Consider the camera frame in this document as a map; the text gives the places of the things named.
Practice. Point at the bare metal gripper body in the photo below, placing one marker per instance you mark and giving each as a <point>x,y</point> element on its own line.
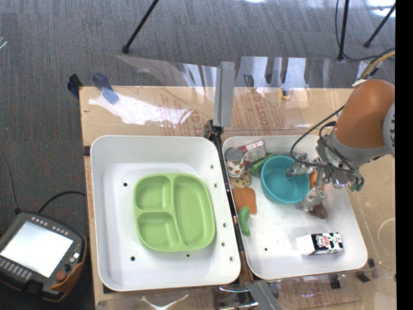
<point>337,165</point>

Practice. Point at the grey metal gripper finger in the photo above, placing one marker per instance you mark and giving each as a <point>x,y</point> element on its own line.
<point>297,166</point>
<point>313,199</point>

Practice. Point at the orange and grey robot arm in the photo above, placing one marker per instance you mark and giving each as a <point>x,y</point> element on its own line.
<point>364,118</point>

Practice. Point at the brown toy sausage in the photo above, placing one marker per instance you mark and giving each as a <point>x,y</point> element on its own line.
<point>321,212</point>

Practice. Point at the orange toy carrot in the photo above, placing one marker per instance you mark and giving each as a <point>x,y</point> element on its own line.
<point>313,179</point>

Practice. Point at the teal bowl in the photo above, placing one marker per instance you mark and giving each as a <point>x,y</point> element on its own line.
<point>277,182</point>

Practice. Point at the green toy cucumber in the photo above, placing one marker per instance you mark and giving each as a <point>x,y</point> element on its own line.
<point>258,166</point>

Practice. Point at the red and white carton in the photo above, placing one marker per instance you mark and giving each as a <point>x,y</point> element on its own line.
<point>255,152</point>

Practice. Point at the white cow print carton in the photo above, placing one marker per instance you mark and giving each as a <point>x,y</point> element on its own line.
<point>322,244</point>

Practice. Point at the white plastic tray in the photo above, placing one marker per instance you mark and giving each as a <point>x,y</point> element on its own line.
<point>116,237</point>
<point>277,234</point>

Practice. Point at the tan chocolate chip biscuit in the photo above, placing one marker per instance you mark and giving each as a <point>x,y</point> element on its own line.
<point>240,181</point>

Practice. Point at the orange toast slice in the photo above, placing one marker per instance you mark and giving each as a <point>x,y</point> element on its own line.
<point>245,200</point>

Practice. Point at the white can orange print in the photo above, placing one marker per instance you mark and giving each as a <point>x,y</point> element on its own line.
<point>235,165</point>

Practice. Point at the green toy pea pod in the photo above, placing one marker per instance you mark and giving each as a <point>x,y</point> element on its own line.
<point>244,220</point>

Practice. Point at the thin black rod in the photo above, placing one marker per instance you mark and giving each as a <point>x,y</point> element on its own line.
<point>233,212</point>

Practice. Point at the green divided plate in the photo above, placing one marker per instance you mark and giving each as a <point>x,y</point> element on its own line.
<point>190,212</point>

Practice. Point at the black tripod stand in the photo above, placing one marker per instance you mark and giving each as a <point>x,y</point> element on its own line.
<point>143,19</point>
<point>344,18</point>

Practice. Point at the brown cardboard board red print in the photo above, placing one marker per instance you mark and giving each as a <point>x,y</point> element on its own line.
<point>135,124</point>

